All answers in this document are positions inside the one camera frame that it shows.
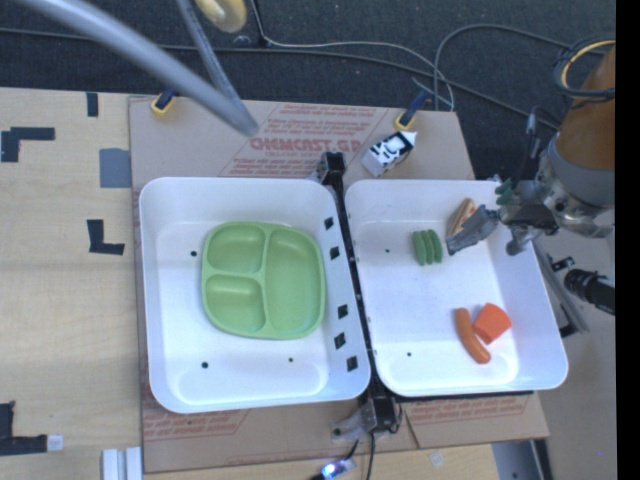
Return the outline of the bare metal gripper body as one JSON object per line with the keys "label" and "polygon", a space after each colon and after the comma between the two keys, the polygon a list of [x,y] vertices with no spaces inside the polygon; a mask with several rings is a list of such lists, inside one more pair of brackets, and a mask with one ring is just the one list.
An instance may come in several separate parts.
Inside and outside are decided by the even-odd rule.
{"label": "bare metal gripper body", "polygon": [[614,223],[600,223],[607,209],[586,203],[570,194],[558,181],[549,184],[506,180],[499,186],[499,216],[511,227],[530,227],[554,234],[562,228],[587,238],[607,238]]}

